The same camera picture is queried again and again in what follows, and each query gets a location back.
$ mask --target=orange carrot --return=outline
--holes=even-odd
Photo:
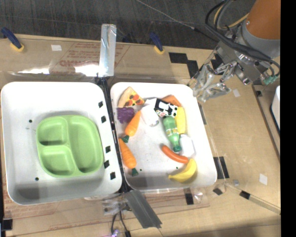
[[[132,120],[128,123],[125,128],[126,136],[122,139],[124,142],[128,142],[129,137],[134,136],[137,132],[139,121],[140,121],[141,111],[137,111],[137,113],[133,116]]]
[[[188,163],[188,158],[185,156],[181,156],[176,154],[175,152],[173,152],[169,147],[167,147],[166,145],[163,145],[161,150],[163,151],[163,153],[169,157],[172,160],[175,160],[177,162],[181,162],[181,163]]]
[[[123,163],[125,164],[126,167],[132,169],[132,176],[138,175],[138,172],[135,168],[137,165],[137,162],[133,153],[130,151],[128,146],[125,144],[125,142],[121,138],[119,138],[118,141],[119,141],[120,152],[122,155]]]

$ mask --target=banana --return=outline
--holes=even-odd
[[[185,169],[176,174],[176,175],[169,175],[169,179],[174,179],[180,183],[187,181],[189,178],[191,178],[194,173],[197,171],[196,162],[194,159],[190,159],[185,167]]]

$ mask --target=orange cylinder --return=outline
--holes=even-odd
[[[281,38],[281,0],[256,0],[246,21],[249,33],[257,38]]]

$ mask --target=purple object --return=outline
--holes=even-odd
[[[132,120],[134,115],[135,115],[135,111],[131,107],[117,108],[117,119],[122,124],[124,122],[129,123]]]

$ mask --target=corn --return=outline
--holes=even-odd
[[[174,117],[179,134],[185,133],[185,111],[183,107],[178,107],[177,115]]]

